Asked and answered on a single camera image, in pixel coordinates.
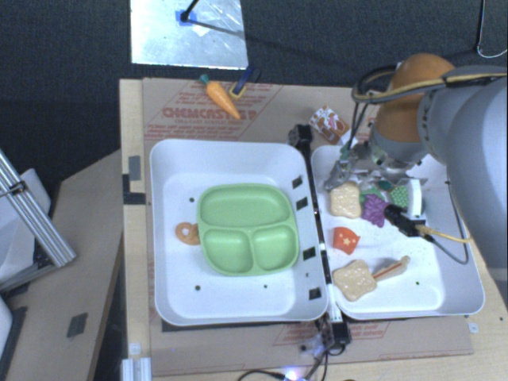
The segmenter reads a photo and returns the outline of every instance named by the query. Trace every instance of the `green plate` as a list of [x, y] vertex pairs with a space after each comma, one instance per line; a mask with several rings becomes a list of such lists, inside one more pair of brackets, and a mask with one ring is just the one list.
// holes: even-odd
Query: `green plate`
[[298, 259], [293, 208], [270, 185], [210, 188], [198, 202], [198, 227], [208, 264], [225, 275], [271, 274]]

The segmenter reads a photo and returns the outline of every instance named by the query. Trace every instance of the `toy carrot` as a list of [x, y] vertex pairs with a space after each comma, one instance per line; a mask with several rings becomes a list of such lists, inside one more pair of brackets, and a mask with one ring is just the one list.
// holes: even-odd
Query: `toy carrot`
[[240, 114], [237, 108], [219, 82], [211, 82], [208, 75], [201, 75], [199, 81], [206, 85], [208, 97], [211, 98], [217, 106], [226, 113], [231, 114], [237, 120], [240, 120]]

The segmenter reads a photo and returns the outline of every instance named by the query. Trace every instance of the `metal plate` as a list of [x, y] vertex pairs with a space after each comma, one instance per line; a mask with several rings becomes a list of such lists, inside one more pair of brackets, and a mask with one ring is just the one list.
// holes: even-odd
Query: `metal plate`
[[132, 62], [245, 69], [248, 59], [240, 0], [200, 0], [190, 14], [194, 23], [181, 23], [179, 12], [191, 2], [131, 0]]

